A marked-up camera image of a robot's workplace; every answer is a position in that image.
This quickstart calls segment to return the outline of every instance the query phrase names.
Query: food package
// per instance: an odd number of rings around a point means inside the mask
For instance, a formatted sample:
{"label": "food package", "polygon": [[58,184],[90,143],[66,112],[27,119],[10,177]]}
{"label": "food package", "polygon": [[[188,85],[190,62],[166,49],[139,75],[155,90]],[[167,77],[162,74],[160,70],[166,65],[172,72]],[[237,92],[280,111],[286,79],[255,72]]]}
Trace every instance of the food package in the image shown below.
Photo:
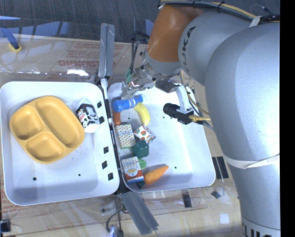
{"label": "food package", "polygon": [[140,140],[144,140],[147,144],[155,139],[155,135],[143,124],[133,134]]}
{"label": "food package", "polygon": [[139,159],[131,157],[121,160],[127,183],[137,183],[144,180]]}
{"label": "food package", "polygon": [[75,111],[79,121],[84,127],[85,132],[93,133],[100,126],[100,119],[98,118],[94,106],[83,98],[78,104]]}
{"label": "food package", "polygon": [[116,125],[115,129],[121,149],[130,148],[136,144],[131,124]]}

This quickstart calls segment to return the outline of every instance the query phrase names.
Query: tray hole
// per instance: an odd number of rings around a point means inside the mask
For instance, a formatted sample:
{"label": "tray hole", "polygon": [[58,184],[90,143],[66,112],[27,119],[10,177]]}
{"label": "tray hole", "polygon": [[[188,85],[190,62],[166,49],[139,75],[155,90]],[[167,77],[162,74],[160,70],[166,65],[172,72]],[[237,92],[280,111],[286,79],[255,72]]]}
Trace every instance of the tray hole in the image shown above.
{"label": "tray hole", "polygon": [[113,174],[112,173],[109,173],[108,174],[108,181],[110,181],[111,179],[113,179]]}
{"label": "tray hole", "polygon": [[102,168],[105,169],[107,166],[108,166],[107,161],[104,161],[104,162],[102,163]]}

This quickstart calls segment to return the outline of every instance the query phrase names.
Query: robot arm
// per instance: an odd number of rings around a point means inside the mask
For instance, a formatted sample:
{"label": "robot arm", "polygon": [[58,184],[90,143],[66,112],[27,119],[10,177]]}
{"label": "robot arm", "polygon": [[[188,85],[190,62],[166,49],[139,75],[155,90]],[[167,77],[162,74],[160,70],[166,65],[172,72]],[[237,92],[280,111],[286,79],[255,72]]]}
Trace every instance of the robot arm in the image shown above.
{"label": "robot arm", "polygon": [[238,191],[243,235],[277,237],[280,24],[276,16],[257,24],[254,17],[224,4],[161,0],[143,64],[123,96],[152,86],[176,90],[169,79],[181,71],[204,85]]}

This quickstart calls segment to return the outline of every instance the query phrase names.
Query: plastic container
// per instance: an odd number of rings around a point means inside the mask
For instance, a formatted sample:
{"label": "plastic container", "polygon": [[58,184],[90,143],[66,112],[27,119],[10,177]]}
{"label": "plastic container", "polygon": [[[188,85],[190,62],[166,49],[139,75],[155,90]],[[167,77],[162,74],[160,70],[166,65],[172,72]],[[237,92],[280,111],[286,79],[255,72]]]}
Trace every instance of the plastic container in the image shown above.
{"label": "plastic container", "polygon": [[114,100],[114,102],[112,103],[112,108],[115,112],[120,113],[123,110],[133,108],[138,103],[142,103],[142,102],[143,102],[142,95],[134,96],[133,98],[130,98],[130,99]]}
{"label": "plastic container", "polygon": [[59,98],[43,96],[18,109],[9,127],[25,152],[39,163],[53,163],[77,149],[84,129]]}
{"label": "plastic container", "polygon": [[[82,144],[69,155],[50,164],[41,164],[18,143],[9,128],[9,121],[22,106],[46,95],[58,97],[72,112],[85,97],[105,121],[94,133],[85,133]],[[48,106],[52,102],[40,103],[42,108],[50,110]],[[43,122],[34,120],[39,130]],[[118,189],[120,180],[110,126],[102,92],[96,85],[86,82],[6,83],[0,89],[0,126],[4,187],[12,203],[33,205],[94,198],[111,195]],[[70,143],[75,143],[74,138],[67,144]]]}
{"label": "plastic container", "polygon": [[[108,89],[112,101],[120,99],[121,93],[122,83],[114,83]],[[166,93],[156,87],[144,91],[144,105],[150,114],[147,128],[155,138],[148,144],[149,155],[143,158],[147,162],[143,172],[163,165],[169,169],[157,182],[141,189],[137,184],[128,184],[123,175],[126,186],[134,192],[192,189],[212,185],[215,181],[216,172],[203,126],[196,123],[185,125],[166,115],[163,113],[166,103],[179,105],[176,92]],[[131,124],[134,131],[142,126],[141,117],[134,108],[122,111],[120,118]],[[117,147],[121,160],[133,156],[132,148]]]}

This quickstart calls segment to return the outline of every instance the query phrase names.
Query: yellow plate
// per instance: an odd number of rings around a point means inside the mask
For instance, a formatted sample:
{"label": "yellow plate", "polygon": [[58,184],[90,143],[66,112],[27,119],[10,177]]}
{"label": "yellow plate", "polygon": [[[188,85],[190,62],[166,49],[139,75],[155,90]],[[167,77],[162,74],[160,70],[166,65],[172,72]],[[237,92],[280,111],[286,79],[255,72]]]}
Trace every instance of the yellow plate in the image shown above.
{"label": "yellow plate", "polygon": [[59,98],[44,96],[18,109],[9,121],[11,132],[35,161],[55,162],[80,146],[84,128]]}

